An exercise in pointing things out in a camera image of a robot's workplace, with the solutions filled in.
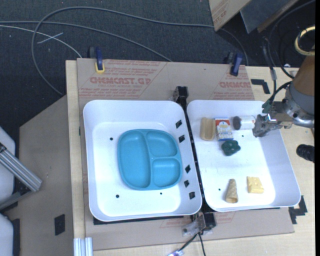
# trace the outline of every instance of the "dark floor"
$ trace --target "dark floor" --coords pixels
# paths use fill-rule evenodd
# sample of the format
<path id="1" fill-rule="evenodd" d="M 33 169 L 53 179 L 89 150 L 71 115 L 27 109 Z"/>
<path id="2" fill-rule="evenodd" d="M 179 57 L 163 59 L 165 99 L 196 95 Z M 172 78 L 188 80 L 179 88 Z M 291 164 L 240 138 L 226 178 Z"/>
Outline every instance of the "dark floor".
<path id="1" fill-rule="evenodd" d="M 289 11 L 309 3 L 298 1 Z M 47 14 L 66 7 L 98 7 L 115 10 L 157 21 L 213 25 L 208 0 L 28 0 L 0 2 L 0 127 L 17 138 L 19 127 L 57 101 L 62 95 L 51 89 L 41 78 L 33 63 L 31 41 L 36 23 Z M 315 1 L 284 18 L 274 30 L 270 41 L 281 64 L 299 67 L 303 61 L 294 49 L 294 40 L 304 28 L 315 24 Z M 229 52 L 243 52 L 248 56 L 247 66 L 266 66 L 262 54 L 264 36 L 269 36 L 273 24 L 262 33 L 247 33 L 240 14 L 232 18 L 217 33 L 212 28 L 158 24 L 124 15 L 87 9 L 67 10 L 50 16 L 47 22 L 87 26 L 147 46 L 173 62 L 223 63 Z M 39 32 L 55 36 L 87 57 L 90 46 L 100 46 L 104 59 L 166 61 L 163 57 L 137 44 L 114 35 L 61 24 L 43 24 Z M 65 60 L 78 55 L 56 40 L 34 40 L 34 58 L 44 77 L 62 94 L 66 93 Z M 306 44 L 314 44 L 307 36 Z"/>

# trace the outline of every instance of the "small box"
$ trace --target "small box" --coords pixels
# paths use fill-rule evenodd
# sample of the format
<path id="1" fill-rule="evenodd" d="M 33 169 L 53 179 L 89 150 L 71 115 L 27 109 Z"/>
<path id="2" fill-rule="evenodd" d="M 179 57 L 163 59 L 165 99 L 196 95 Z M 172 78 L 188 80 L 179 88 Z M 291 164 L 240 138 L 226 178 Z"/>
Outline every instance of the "small box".
<path id="1" fill-rule="evenodd" d="M 233 140 L 230 120 L 228 118 L 215 118 L 215 134 L 218 141 Z"/>

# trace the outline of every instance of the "blue divided dish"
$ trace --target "blue divided dish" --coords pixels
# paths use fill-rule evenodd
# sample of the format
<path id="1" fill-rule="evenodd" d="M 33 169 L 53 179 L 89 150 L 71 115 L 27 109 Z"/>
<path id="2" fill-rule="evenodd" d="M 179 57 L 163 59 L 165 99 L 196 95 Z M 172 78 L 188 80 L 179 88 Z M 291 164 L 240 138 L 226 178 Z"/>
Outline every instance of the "blue divided dish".
<path id="1" fill-rule="evenodd" d="M 132 189 L 167 189 L 182 177 L 178 144 L 165 131 L 126 131 L 119 138 L 117 154 L 121 178 Z"/>

